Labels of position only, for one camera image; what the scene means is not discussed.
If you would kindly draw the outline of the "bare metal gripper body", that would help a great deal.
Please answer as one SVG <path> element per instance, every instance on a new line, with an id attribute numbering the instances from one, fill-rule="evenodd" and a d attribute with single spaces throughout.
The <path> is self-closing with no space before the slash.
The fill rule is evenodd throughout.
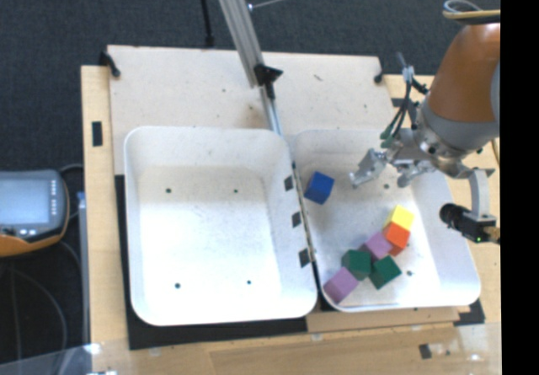
<path id="1" fill-rule="evenodd" d="M 384 130 L 384 153 L 395 168 L 402 163 L 430 161 L 443 174 L 471 174 L 463 163 L 474 150 L 466 126 L 414 126 Z"/>

